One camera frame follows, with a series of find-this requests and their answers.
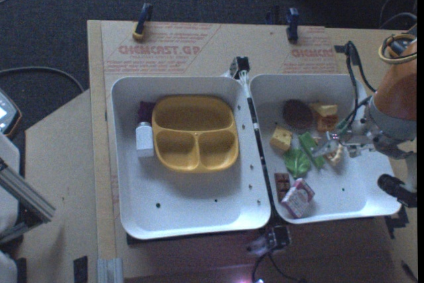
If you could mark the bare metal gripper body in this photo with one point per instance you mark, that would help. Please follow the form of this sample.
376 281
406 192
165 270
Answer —
377 142

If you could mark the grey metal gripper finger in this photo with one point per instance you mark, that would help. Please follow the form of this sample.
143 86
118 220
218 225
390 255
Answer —
324 148
333 136

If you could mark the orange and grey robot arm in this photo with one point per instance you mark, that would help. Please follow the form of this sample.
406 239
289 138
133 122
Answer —
397 92

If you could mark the orange waffle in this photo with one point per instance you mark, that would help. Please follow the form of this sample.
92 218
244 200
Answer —
326 124

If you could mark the cream toy food piece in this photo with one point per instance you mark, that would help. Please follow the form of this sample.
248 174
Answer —
336 158

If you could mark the pale yellow butter slice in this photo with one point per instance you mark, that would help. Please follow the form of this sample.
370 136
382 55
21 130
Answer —
325 108

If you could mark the green lettuce leaf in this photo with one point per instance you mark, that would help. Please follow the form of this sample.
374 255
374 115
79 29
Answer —
297 163

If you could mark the brown round biscuit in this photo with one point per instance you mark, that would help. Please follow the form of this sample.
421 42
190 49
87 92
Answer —
297 114

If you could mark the yellow cheese wedge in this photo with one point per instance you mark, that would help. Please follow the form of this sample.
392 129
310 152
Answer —
281 139

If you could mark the white plastic tray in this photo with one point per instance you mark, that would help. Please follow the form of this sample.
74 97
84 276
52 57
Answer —
185 199
341 189

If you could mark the brown chocolate bar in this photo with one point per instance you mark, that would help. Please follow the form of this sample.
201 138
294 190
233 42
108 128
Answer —
282 185

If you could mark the pink and white carton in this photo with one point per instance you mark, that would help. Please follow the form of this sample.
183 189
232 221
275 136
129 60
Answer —
298 199

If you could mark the thin black and white rod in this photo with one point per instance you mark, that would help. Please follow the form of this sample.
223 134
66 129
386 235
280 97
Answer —
258 139

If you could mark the yellow divided plate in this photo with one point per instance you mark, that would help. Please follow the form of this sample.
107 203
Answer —
193 116

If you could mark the brown cardboard board, red print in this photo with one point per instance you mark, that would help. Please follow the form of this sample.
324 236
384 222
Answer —
205 53

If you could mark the white plastic bottle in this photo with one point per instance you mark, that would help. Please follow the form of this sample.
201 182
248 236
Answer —
144 140

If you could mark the dark purple grapes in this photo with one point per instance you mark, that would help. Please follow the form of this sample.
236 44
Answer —
145 111

